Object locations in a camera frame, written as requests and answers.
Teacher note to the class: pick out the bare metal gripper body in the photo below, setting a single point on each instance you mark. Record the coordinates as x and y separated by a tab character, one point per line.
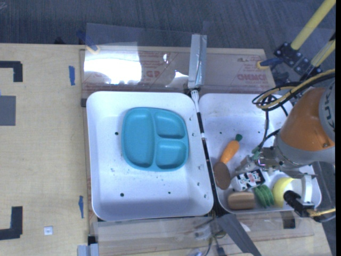
271	156

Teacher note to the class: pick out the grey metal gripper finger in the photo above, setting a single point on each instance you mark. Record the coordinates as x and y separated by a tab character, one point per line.
268	170
244	164

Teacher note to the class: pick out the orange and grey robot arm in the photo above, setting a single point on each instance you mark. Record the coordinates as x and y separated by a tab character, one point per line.
306	127

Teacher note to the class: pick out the white printed carton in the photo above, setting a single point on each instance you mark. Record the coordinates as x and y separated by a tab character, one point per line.
246	180

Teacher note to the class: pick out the orange carrot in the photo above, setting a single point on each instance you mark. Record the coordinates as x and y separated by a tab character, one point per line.
229	151

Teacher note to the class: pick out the yellow banana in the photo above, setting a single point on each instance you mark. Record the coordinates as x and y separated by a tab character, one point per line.
279	192

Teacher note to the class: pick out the green ridged toy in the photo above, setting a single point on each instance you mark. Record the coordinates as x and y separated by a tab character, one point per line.
264	195

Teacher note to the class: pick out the tan bread loaf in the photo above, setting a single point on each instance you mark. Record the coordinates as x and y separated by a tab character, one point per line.
241	200

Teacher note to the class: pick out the white plastic tray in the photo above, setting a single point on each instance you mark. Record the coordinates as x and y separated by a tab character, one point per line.
234	116
149	191

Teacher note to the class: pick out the brown cardboard board red print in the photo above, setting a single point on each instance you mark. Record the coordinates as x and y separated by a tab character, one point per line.
226	71

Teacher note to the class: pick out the blue divided plate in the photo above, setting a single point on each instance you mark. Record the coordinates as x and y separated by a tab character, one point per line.
141	137

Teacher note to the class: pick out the black cylinder on white bracket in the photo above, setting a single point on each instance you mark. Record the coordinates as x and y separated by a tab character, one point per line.
299	200

